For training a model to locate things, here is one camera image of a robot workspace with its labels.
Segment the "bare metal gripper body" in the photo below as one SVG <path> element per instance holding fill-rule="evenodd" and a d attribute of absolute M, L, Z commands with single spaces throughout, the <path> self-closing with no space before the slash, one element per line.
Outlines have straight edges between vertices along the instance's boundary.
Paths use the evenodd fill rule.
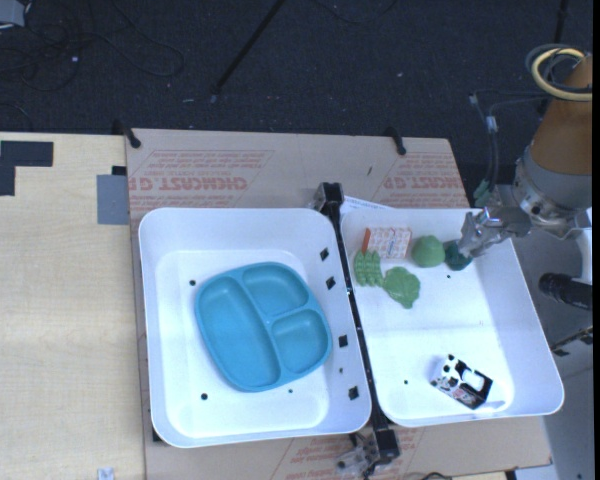
<path fill-rule="evenodd" d="M 496 186 L 484 203 L 485 226 L 506 238 L 544 232 L 559 240 L 583 232 L 583 213 L 556 204 L 533 189 Z"/>

